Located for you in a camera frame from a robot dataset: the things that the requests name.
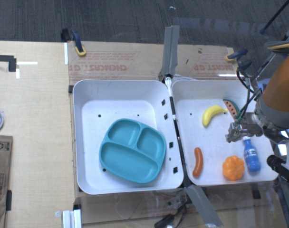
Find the blue clamp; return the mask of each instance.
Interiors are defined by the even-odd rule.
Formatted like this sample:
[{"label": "blue clamp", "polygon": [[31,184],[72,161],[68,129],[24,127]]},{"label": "blue clamp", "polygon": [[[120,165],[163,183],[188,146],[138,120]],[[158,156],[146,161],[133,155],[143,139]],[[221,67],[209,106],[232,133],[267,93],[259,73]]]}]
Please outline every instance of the blue clamp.
[{"label": "blue clamp", "polygon": [[239,60],[241,56],[244,56],[244,55],[246,55],[247,53],[248,53],[248,50],[243,49],[243,50],[234,52],[234,53],[232,53],[232,54],[230,54],[230,55],[227,54],[227,55],[225,56],[225,60],[226,60],[227,62],[232,62],[232,61],[234,61],[235,59],[236,59],[236,60]]},{"label": "blue clamp", "polygon": [[84,46],[81,44],[80,37],[74,29],[72,29],[73,40],[75,41],[75,50],[79,57],[84,57],[86,55],[86,50]]}]

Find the bottle label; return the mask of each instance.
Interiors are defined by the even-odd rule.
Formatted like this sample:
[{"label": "bottle label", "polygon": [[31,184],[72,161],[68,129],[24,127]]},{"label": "bottle label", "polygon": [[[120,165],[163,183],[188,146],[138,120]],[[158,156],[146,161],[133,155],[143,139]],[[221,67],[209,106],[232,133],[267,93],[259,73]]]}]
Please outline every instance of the bottle label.
[{"label": "bottle label", "polygon": [[244,158],[247,158],[249,156],[256,156],[257,152],[255,149],[248,149],[244,151]]}]

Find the watermelon slice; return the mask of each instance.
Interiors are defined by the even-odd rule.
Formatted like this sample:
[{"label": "watermelon slice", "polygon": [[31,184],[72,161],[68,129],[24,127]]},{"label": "watermelon slice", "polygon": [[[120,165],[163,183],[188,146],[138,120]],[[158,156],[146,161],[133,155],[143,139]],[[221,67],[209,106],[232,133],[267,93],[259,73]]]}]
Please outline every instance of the watermelon slice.
[{"label": "watermelon slice", "polygon": [[225,102],[225,105],[228,108],[231,116],[234,118],[240,111],[238,106],[232,100],[223,99],[223,101]]}]

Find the white tray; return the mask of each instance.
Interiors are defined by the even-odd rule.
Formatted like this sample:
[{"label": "white tray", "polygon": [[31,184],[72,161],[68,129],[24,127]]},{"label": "white tray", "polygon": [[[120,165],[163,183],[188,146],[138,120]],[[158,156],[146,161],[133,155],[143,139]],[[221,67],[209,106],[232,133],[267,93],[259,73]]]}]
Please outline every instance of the white tray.
[{"label": "white tray", "polygon": [[[164,84],[155,80],[82,80],[73,88],[73,99],[77,181],[82,191],[106,194],[175,189],[181,185],[182,162]],[[142,122],[165,137],[165,159],[158,176],[150,183],[124,180],[104,171],[99,162],[99,148],[105,133],[121,118]]]},{"label": "white tray", "polygon": [[[228,134],[233,117],[229,112],[214,116],[207,127],[202,125],[202,114],[211,105],[226,108],[223,99],[232,100],[239,108],[246,103],[247,89],[239,81],[177,81],[172,86],[173,98],[178,119],[178,128],[182,140],[186,168],[190,180],[200,186],[226,185],[234,183],[271,181],[278,174],[266,163],[273,154],[270,141],[265,136],[251,137],[251,143],[258,152],[261,170],[251,173],[245,165],[243,177],[236,181],[227,180],[222,174],[222,163],[226,157],[236,155],[243,158],[243,142],[228,143]],[[248,106],[247,112],[253,112],[255,102]],[[199,177],[192,171],[195,166],[194,148],[200,147],[203,154],[203,168]]]}]

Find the bottle cap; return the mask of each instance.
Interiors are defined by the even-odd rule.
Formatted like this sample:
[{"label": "bottle cap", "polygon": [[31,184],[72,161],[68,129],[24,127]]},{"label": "bottle cap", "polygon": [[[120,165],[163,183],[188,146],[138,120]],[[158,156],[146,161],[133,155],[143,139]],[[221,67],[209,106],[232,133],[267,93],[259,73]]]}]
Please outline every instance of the bottle cap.
[{"label": "bottle cap", "polygon": [[243,137],[243,141],[245,141],[245,140],[247,140],[247,139],[250,139],[250,137],[248,137],[248,136],[244,136],[244,137]]}]

